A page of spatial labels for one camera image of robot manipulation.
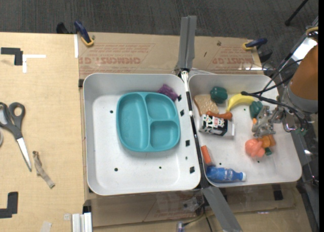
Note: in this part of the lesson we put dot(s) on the cow print milk carton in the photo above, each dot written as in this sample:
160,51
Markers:
213,124

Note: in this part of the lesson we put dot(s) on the orange-brown sausage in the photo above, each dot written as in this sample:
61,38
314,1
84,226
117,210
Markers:
222,115

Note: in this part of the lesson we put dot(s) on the brown cardboard board, red print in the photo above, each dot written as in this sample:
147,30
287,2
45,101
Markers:
141,56

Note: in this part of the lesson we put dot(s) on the dark green toy vegetable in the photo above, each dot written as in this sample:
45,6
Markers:
255,108

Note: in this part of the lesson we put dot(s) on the dark green pepper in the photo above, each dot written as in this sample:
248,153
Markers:
219,94

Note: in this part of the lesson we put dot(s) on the blue divided plate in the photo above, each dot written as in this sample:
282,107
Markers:
134,122

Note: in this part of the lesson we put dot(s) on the purple grapes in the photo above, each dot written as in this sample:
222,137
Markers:
168,91

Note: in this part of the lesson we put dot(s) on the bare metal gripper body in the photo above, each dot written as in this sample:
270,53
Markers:
264,122

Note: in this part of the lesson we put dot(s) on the white plastic tray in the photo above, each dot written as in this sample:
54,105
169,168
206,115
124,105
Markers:
235,155
141,172

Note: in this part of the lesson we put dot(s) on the blue plastic bottle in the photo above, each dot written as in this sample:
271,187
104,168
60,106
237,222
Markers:
221,174

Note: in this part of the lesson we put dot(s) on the yellow banana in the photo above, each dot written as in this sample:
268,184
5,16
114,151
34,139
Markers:
239,99

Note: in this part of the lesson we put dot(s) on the beige cloth strip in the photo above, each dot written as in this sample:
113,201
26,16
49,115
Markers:
40,167

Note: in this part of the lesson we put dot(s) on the orange toy with green stem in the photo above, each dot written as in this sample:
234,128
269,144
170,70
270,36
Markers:
267,141

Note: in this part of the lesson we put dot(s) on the brown bread slice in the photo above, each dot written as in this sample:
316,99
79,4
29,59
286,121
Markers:
205,104

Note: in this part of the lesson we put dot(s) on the pink toy food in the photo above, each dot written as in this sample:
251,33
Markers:
253,148

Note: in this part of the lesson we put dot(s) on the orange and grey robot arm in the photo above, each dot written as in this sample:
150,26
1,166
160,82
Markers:
305,81

